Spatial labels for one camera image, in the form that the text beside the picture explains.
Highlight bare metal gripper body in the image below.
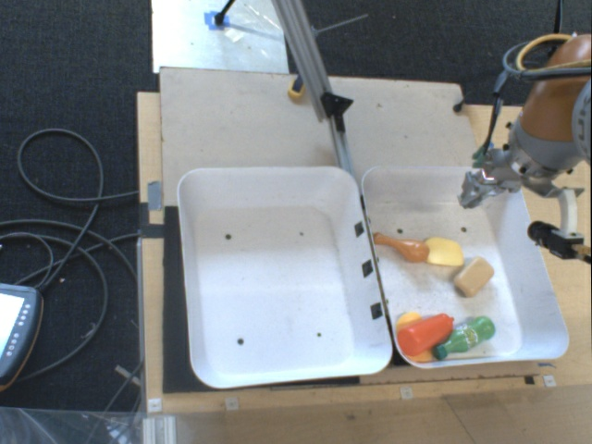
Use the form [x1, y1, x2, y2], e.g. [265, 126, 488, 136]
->
[469, 147, 576, 197]

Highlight yellow cheese slice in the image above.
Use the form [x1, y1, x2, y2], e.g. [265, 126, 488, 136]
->
[424, 236, 465, 268]

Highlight brown chicken drumstick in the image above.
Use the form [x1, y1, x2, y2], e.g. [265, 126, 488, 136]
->
[373, 231, 431, 264]

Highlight beige bread loaf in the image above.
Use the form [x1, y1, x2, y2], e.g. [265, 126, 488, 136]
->
[452, 255, 496, 299]

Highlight white plastic tray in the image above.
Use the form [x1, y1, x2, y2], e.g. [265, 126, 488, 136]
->
[177, 166, 395, 390]
[361, 164, 571, 369]

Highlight thin black rod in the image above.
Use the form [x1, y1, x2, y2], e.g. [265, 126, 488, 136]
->
[358, 191, 395, 355]

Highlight yellow-orange round slice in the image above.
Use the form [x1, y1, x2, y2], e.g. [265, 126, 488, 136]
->
[395, 311, 437, 364]

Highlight green bottle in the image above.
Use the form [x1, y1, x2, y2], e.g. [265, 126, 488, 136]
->
[431, 314, 497, 362]

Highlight red-orange bottle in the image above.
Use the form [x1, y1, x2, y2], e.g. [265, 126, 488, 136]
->
[396, 313, 456, 358]

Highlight pale wood board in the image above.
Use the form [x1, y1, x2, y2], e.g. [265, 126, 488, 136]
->
[158, 66, 485, 212]

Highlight black cylinder on white bracket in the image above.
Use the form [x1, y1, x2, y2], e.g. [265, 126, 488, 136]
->
[527, 187, 586, 261]

